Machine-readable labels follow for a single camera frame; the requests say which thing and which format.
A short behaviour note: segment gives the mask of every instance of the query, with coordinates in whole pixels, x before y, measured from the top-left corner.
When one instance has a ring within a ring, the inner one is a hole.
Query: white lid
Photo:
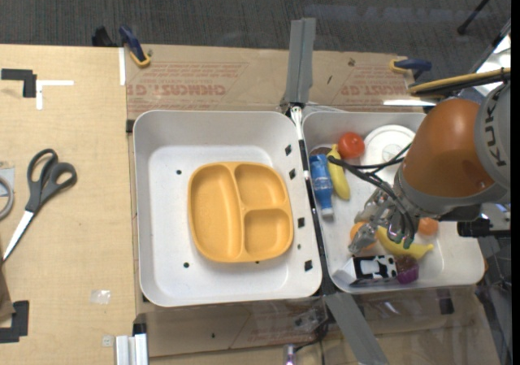
[[[375,129],[365,137],[365,153],[361,156],[361,165],[381,164],[390,161],[414,137],[414,131],[401,125],[384,125]],[[398,164],[386,167],[378,173],[378,176],[393,184],[393,177],[398,167]]]
[[[324,207],[322,209],[322,216],[323,217],[332,217],[332,216],[334,216],[334,209],[332,209],[331,207]]]

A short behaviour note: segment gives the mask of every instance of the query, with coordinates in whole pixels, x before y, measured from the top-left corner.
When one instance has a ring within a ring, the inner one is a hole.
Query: clamp
[[[150,57],[143,51],[141,44],[133,35],[132,30],[127,25],[119,27],[119,34],[121,34],[121,41],[127,44],[130,48],[130,57],[139,67],[146,67],[150,64]]]
[[[414,79],[417,80],[423,72],[431,70],[431,62],[421,59],[390,60],[388,65],[394,73],[406,73],[407,70],[415,70]]]

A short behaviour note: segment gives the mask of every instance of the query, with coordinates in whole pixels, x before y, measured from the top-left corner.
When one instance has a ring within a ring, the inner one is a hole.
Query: tape mark
[[[73,80],[37,80],[36,81],[36,109],[43,109],[43,87],[44,86],[73,86]]]
[[[92,290],[90,292],[90,302],[93,304],[108,304],[110,300],[110,290]]]
[[[126,63],[124,57],[124,48],[119,48],[119,83],[121,86],[125,86],[127,82],[126,77]]]
[[[101,346],[105,348],[111,348],[114,346],[115,337],[112,335],[103,335],[101,339]]]

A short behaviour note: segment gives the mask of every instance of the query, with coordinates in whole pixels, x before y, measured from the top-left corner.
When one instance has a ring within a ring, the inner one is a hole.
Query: banana
[[[331,155],[335,159],[341,159],[340,153],[338,153],[338,145],[334,144],[332,146],[332,150],[329,151],[327,157]],[[334,191],[336,194],[344,199],[350,199],[350,186],[347,182],[347,178],[345,177],[345,173],[343,172],[343,167],[338,166],[337,164],[333,164],[330,161],[327,161],[328,172],[331,175],[332,186],[334,187]]]
[[[384,249],[394,255],[411,255],[415,259],[420,259],[424,254],[430,250],[433,250],[433,244],[416,244],[412,242],[409,249],[405,250],[403,247],[404,240],[400,244],[396,244],[394,241],[390,241],[387,237],[387,229],[379,226],[375,235],[378,237],[379,242],[383,245]]]

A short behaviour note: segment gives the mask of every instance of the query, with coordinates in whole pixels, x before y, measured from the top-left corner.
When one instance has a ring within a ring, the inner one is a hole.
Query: toy tomato
[[[422,235],[435,235],[439,229],[439,222],[432,218],[421,218],[419,220],[418,232]]]
[[[365,152],[365,142],[356,133],[345,133],[338,141],[338,152],[343,159],[355,159]]]

